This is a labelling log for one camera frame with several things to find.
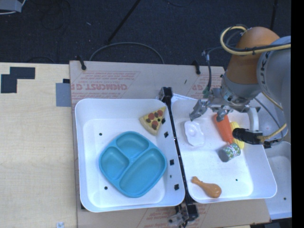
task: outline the toy pizza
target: toy pizza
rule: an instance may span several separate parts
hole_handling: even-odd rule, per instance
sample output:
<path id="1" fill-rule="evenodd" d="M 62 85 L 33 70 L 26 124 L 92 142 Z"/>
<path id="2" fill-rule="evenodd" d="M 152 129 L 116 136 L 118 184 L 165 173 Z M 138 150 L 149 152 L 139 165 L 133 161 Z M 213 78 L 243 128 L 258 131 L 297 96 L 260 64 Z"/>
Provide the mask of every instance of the toy pizza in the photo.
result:
<path id="1" fill-rule="evenodd" d="M 149 112 L 148 114 L 140 117 L 139 121 L 149 133 L 156 135 L 161 126 L 165 110 L 166 107 L 163 106 L 156 111 Z"/>

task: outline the blue plate compartment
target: blue plate compartment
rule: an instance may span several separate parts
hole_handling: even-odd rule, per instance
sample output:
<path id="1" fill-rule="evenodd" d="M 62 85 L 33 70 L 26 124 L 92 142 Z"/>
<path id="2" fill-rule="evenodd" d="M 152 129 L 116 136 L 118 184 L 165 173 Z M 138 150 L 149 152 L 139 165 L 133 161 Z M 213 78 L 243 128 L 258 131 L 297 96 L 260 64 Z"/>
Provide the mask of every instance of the blue plate compartment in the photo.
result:
<path id="1" fill-rule="evenodd" d="M 163 176 L 167 160 L 160 149 L 137 132 L 124 132 L 114 138 L 99 157 L 103 175 L 121 193 L 138 198 Z"/>

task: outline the green can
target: green can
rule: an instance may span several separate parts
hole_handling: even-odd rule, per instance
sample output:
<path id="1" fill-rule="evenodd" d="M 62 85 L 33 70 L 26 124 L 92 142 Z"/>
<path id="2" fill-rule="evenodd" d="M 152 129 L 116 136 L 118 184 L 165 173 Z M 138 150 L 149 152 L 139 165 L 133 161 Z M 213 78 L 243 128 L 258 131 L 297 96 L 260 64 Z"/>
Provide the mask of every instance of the green can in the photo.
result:
<path id="1" fill-rule="evenodd" d="M 223 162 L 228 162 L 234 157 L 239 156 L 240 154 L 241 154 L 241 149 L 236 143 L 227 145 L 218 151 L 219 158 Z"/>

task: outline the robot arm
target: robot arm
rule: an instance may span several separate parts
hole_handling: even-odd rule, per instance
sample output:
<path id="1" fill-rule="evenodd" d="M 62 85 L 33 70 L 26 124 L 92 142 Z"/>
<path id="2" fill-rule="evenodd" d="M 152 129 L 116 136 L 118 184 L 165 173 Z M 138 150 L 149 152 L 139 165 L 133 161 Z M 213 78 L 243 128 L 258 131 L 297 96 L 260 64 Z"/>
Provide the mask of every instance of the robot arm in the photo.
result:
<path id="1" fill-rule="evenodd" d="M 231 29 L 243 30 L 236 48 L 224 43 L 224 36 Z M 217 121 L 233 110 L 248 113 L 250 101 L 262 92 L 282 106 L 290 134 L 291 37 L 280 38 L 264 27 L 247 29 L 235 26 L 222 32 L 220 42 L 232 54 L 221 87 L 211 89 L 207 101 L 198 100 L 190 119 L 201 116 L 208 107 L 218 113 Z M 258 136 L 260 133 L 245 129 L 235 129 L 233 135 L 251 144 L 264 141 L 262 136 Z"/>

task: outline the yellow corn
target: yellow corn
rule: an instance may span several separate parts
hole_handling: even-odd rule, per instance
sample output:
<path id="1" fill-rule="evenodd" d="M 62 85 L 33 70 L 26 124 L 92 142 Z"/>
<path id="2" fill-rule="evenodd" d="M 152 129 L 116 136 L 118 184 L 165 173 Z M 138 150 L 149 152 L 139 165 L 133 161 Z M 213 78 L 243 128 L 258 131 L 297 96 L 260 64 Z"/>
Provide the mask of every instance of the yellow corn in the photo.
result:
<path id="1" fill-rule="evenodd" d="M 233 130 L 235 128 L 239 128 L 239 125 L 238 125 L 237 122 L 231 122 L 230 126 L 231 126 L 231 130 Z M 244 146 L 245 146 L 245 142 L 240 141 L 238 139 L 233 138 L 233 142 L 236 143 L 239 146 L 240 149 L 243 149 Z"/>

